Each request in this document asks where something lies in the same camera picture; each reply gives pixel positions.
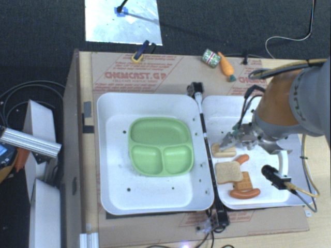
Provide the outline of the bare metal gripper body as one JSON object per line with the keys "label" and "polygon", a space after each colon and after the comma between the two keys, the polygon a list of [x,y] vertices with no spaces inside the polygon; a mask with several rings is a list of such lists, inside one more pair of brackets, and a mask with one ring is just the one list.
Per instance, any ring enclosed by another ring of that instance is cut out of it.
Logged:
{"label": "bare metal gripper body", "polygon": [[259,145],[269,154],[278,154],[281,151],[285,151],[287,154],[292,152],[291,149],[281,148],[277,144],[277,138],[267,135],[260,127],[254,124],[242,124],[233,131],[232,135],[238,143],[246,146],[249,150],[253,149],[255,145]]}

